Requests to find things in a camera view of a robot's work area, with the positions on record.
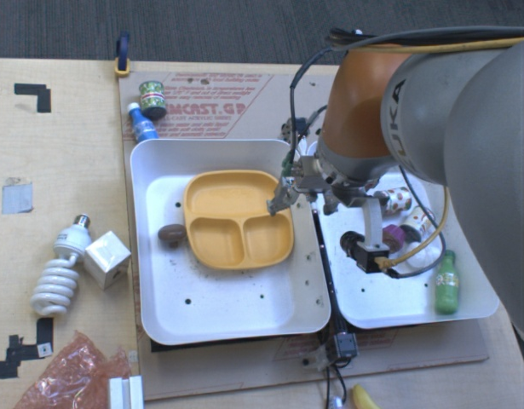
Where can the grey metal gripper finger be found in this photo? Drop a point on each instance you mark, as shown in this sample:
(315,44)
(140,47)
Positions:
(282,197)
(331,205)

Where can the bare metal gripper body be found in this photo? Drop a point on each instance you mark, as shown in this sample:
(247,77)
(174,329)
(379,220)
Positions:
(312,177)

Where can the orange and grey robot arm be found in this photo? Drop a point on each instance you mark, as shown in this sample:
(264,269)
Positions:
(457,143)

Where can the yellow divided plate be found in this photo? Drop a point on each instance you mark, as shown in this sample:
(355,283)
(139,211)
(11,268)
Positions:
(227,198)

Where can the white can red spots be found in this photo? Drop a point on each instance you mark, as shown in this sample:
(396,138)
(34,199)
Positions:
(420,224)
(395,200)

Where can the purple round toy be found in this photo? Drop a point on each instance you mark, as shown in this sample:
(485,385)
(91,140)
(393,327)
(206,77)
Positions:
(394,236)

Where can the white plastic tray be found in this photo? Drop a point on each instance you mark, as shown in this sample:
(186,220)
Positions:
(381,301)
(227,301)

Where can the white round object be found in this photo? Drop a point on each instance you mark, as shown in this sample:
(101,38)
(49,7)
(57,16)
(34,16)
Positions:
(427,259)

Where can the brown oval toy food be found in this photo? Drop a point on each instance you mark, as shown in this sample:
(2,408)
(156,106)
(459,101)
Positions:
(172,234)

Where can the green bottle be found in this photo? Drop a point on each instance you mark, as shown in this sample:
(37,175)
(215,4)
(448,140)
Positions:
(447,288)

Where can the blue bottle white cap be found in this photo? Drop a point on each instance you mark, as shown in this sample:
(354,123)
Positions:
(142,127)

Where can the green patterned can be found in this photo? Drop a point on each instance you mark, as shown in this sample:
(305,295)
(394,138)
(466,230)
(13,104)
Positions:
(153,98)

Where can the brown cardboard board red print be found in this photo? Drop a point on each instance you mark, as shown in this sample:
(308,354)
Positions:
(261,373)

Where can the white cube box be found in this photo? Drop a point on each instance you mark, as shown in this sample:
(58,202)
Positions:
(106,258)

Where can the yellow banana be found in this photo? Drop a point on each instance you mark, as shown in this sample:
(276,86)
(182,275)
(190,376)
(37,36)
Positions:
(364,399)

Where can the white spiral light bulb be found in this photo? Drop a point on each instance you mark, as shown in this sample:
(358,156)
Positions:
(57,279)

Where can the white grooved block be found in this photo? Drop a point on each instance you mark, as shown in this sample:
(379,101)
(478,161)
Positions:
(125,394)

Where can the orange bubble wrap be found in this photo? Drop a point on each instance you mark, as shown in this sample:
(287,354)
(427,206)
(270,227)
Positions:
(70,377)

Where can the black cylinder on white bracket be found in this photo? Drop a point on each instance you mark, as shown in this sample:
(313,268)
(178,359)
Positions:
(371,228)

